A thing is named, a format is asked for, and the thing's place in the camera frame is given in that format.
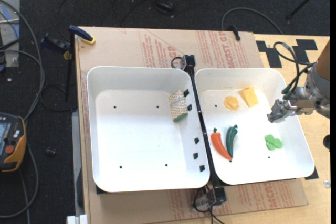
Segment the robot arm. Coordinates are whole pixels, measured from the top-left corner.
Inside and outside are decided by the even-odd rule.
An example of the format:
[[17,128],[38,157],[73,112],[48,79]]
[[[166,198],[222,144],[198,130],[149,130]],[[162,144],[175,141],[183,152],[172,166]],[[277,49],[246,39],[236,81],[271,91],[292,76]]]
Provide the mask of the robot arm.
[[276,100],[268,120],[279,123],[291,115],[310,115],[314,110],[330,118],[330,41],[310,68],[303,87],[297,87],[288,100]]

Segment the table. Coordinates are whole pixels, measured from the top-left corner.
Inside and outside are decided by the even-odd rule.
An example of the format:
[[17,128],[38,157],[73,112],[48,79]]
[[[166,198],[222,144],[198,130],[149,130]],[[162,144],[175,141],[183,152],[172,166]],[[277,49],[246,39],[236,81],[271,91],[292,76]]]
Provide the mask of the table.
[[[83,76],[83,72],[87,72],[90,67],[95,65],[114,65],[123,66],[125,63],[121,55],[124,53],[129,59],[135,59],[134,61],[127,61],[126,66],[159,66],[159,67],[169,67],[166,66],[169,59],[176,56],[177,53],[184,54],[195,54],[195,50],[188,44],[188,37],[195,37],[195,42],[197,42],[197,54],[202,61],[198,61],[198,68],[209,67],[234,67],[234,61],[231,61],[230,56],[226,59],[221,59],[219,57],[218,51],[219,47],[212,46],[212,44],[218,43],[218,38],[226,37],[232,44],[235,43],[234,35],[230,33],[224,33],[221,36],[220,31],[192,31],[191,30],[164,30],[160,29],[143,29],[143,31],[138,31],[137,29],[123,29],[114,28],[115,32],[111,32],[108,28],[90,28],[83,27],[85,31],[96,37],[97,44],[102,46],[107,46],[111,43],[113,46],[107,46],[107,51],[99,52],[98,47],[95,49],[88,48],[86,45],[76,39],[75,55],[76,55],[76,72],[78,78],[78,100],[79,100],[79,132],[80,132],[80,147],[81,147],[81,165],[83,174],[83,197],[84,197],[84,209],[83,213],[87,215],[88,223],[96,224],[97,220],[100,219],[102,214],[106,214],[107,217],[109,212],[104,212],[104,210],[109,210],[111,207],[107,206],[108,198],[105,195],[99,196],[96,192],[96,186],[92,180],[92,175],[90,175],[90,148],[88,147],[89,137],[85,133],[85,129],[88,128],[87,115],[85,115],[85,96],[82,95],[83,87],[85,87],[85,81],[80,78]],[[253,35],[252,33],[240,33],[242,36],[242,43],[245,42],[245,48],[247,48],[246,59],[236,59],[236,63],[240,61],[242,67],[274,67],[277,69],[284,77],[285,81],[289,83],[296,74],[295,66],[293,63],[281,60],[282,67],[279,67],[279,59],[276,57],[269,61],[268,57],[272,58],[272,45],[277,41],[283,41],[291,46],[295,46],[296,49],[301,49],[297,51],[301,53],[302,56],[306,55],[311,62],[317,60],[322,49],[327,44],[329,37],[316,37],[316,36],[283,36],[283,35]],[[134,38],[136,37],[136,42],[139,42],[139,51],[130,51],[127,44],[132,44]],[[172,44],[177,43],[177,40],[181,37],[183,38],[181,50],[174,49]],[[138,54],[142,54],[142,59],[140,62],[137,61]],[[305,77],[300,78],[299,86],[303,85]],[[323,116],[313,113],[312,115],[299,116],[303,131],[306,135],[312,156],[315,161],[316,171],[318,178],[315,179],[299,179],[302,182],[304,193],[306,194],[308,205],[301,207],[283,208],[277,210],[267,210],[267,211],[257,211],[257,212],[247,212],[244,214],[232,214],[225,216],[218,216],[218,218],[224,223],[331,223],[331,189],[328,187],[328,182],[331,179],[330,173],[330,151],[326,149],[322,141],[324,137],[330,134],[330,120],[324,118]],[[160,196],[150,197],[149,194],[142,194],[146,202],[152,200],[153,205],[160,200]],[[128,216],[134,214],[132,209],[129,213],[127,208],[132,206],[133,201],[125,200],[121,196],[121,202],[124,202],[124,207],[121,207],[122,216],[124,217],[123,223],[133,223],[130,221]],[[163,204],[160,209],[164,209],[164,206],[168,204]],[[162,216],[155,211],[148,211],[147,215],[151,215],[154,219],[160,219]],[[117,221],[117,216],[110,214],[111,223],[112,220]],[[198,218],[198,219],[187,219],[187,220],[177,220],[173,223],[176,224],[188,224],[188,223],[209,223],[209,218]]]

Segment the cardboard sheet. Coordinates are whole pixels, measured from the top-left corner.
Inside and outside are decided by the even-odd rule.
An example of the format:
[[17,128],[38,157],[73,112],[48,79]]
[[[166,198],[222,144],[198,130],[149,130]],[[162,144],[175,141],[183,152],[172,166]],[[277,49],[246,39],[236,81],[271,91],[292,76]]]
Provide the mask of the cardboard sheet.
[[[263,67],[252,33],[161,29],[81,27],[95,36],[91,46],[77,39],[80,66],[81,106],[85,133],[89,221],[100,223],[158,223],[207,217],[191,202],[196,190],[160,190],[122,194],[97,194],[92,176],[86,76],[96,66],[169,68],[174,57],[193,54],[196,69]],[[130,178],[130,184],[136,184]],[[215,215],[228,215],[308,204],[300,179],[226,187],[228,201],[214,207]]]

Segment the dark green pepper toy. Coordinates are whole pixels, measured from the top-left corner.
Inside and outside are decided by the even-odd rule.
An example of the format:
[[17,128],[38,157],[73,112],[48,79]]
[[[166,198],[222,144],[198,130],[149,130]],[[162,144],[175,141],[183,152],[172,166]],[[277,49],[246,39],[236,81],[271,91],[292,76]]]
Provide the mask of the dark green pepper toy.
[[226,149],[231,158],[233,158],[233,140],[238,133],[237,128],[238,126],[236,124],[235,126],[230,127],[226,132]]

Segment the yellow cheese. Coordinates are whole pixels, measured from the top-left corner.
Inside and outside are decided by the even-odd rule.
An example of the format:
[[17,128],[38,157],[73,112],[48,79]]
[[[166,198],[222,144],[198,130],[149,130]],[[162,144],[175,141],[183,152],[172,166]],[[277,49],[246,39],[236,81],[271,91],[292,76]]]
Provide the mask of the yellow cheese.
[[238,100],[234,96],[228,96],[224,101],[224,105],[228,109],[231,109],[231,110],[238,110],[239,109]]
[[256,94],[254,93],[254,88],[247,88],[240,92],[241,97],[243,97],[246,104],[251,107],[259,103]]

